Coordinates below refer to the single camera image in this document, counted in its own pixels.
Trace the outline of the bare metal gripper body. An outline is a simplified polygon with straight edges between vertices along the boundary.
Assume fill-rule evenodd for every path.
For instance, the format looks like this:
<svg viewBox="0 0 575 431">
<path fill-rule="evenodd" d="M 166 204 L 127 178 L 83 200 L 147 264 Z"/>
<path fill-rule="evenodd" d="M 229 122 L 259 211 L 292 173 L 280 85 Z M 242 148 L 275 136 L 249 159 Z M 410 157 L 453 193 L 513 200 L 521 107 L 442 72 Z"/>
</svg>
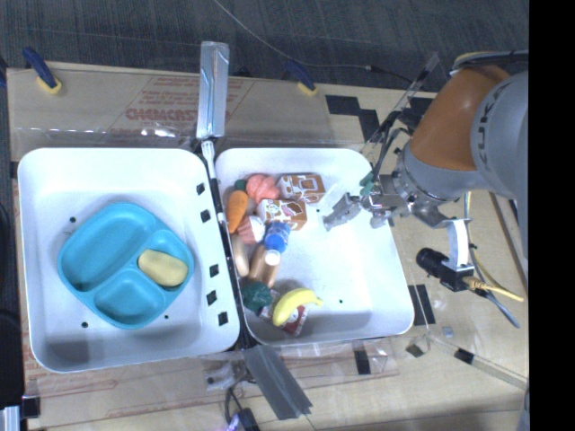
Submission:
<svg viewBox="0 0 575 431">
<path fill-rule="evenodd" d="M 395 182 L 392 175 L 368 174 L 359 183 L 359 204 L 374 216 L 391 218 L 408 215 L 418 197 L 403 187 L 397 188 Z"/>
</svg>

